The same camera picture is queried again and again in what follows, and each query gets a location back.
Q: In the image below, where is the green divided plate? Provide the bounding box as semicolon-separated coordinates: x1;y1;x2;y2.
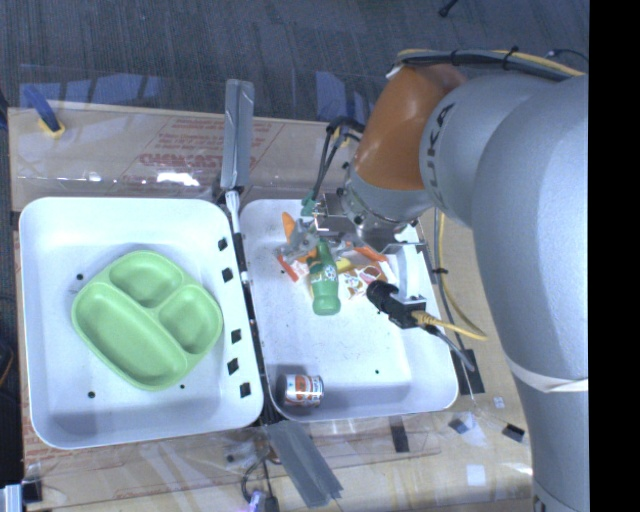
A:
70;249;224;393

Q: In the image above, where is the silver can orange label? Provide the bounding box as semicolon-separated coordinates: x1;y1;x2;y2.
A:
275;373;326;409

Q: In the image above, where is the green plastic bottle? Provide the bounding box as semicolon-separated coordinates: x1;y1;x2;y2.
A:
306;241;343;317

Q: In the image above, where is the black cylinder on white bracket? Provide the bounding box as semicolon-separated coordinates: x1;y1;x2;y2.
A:
366;242;429;330

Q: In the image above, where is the white plastic tray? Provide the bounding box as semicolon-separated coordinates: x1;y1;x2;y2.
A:
18;196;265;450
238;198;460;424

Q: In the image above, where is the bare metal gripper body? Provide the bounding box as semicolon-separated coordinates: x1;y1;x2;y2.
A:
313;191;407;252

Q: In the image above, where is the brown cardboard board red print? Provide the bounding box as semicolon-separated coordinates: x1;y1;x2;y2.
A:
7;102;534;512

